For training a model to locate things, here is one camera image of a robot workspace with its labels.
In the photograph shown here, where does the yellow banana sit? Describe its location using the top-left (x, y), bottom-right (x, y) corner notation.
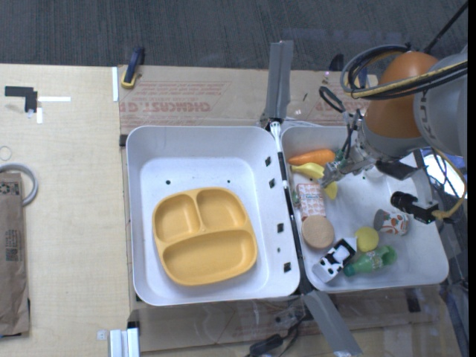
top-left (290, 161), bottom-right (339, 201)

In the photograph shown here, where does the brown cardboard board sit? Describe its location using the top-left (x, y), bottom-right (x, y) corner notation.
top-left (118, 64), bottom-right (449, 353)

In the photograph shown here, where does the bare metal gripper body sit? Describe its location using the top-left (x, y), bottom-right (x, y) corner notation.
top-left (333, 142), bottom-right (379, 176)

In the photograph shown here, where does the green plastic bottle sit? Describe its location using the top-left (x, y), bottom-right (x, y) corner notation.
top-left (342, 245), bottom-right (398, 278)

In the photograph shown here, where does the white and orange printed carton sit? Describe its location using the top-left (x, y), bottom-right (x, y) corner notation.
top-left (295, 183), bottom-right (328, 222)

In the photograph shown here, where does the yellow divided plate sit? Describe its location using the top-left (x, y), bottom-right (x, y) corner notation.
top-left (151, 186), bottom-right (259, 287)

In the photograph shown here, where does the brown paper bag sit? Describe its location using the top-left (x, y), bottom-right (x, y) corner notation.
top-left (0, 173), bottom-right (31, 338)

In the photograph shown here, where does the black cylinder on white bracket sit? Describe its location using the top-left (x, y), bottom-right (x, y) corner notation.
top-left (390, 153), bottom-right (441, 225)

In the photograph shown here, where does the white plastic tray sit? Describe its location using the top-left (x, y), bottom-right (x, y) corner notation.
top-left (279, 125), bottom-right (451, 295)
top-left (125, 125), bottom-right (302, 307)

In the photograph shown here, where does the orange carrot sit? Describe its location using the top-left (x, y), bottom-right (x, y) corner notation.
top-left (287, 148), bottom-right (337, 167)

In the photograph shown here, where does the yellow lemon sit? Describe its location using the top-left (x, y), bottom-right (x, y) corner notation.
top-left (353, 225), bottom-right (380, 254)

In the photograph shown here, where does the round tan biscuit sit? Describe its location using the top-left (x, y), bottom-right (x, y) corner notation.
top-left (300, 214), bottom-right (336, 251)

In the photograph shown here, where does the black and white milk carton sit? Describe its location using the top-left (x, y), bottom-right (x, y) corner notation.
top-left (311, 237), bottom-right (358, 284)

